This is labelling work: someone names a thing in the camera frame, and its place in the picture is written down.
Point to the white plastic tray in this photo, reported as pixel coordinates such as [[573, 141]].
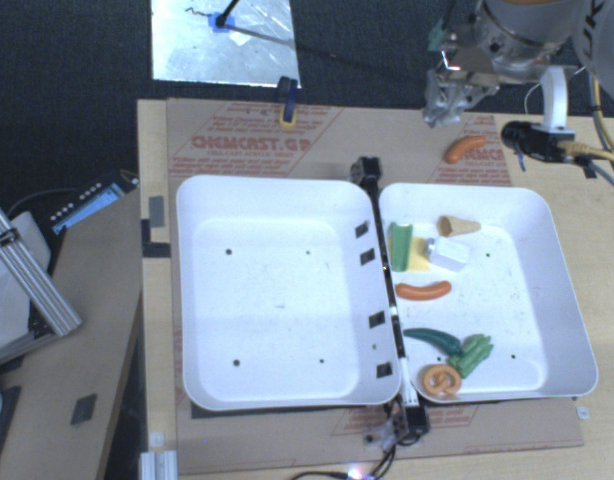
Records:
[[277, 318], [507, 308]]

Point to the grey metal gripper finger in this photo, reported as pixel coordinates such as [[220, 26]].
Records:
[[469, 95], [437, 103]]

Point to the yellow cheese slice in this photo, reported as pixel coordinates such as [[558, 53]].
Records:
[[418, 260]]

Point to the orange sausage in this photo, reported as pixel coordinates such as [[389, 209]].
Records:
[[466, 148], [423, 291]]

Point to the brown cardboard board red print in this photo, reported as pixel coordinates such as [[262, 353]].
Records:
[[412, 138]]

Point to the tan ice cream cone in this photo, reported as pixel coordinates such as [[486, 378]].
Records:
[[459, 226]]

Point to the orange pretzel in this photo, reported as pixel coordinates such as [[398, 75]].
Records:
[[440, 381]]

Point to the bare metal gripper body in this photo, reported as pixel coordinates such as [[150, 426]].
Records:
[[482, 60]]

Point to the thin black and white rod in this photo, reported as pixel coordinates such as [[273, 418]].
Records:
[[387, 268]]

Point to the dark green chili pepper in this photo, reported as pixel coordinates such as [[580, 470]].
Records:
[[432, 338]]

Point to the green bean bundle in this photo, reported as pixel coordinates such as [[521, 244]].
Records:
[[471, 355]]

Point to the white bottle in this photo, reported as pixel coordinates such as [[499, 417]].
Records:
[[452, 255]]

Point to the black cylinder on white bracket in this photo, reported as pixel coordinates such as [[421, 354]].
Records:
[[537, 140]]

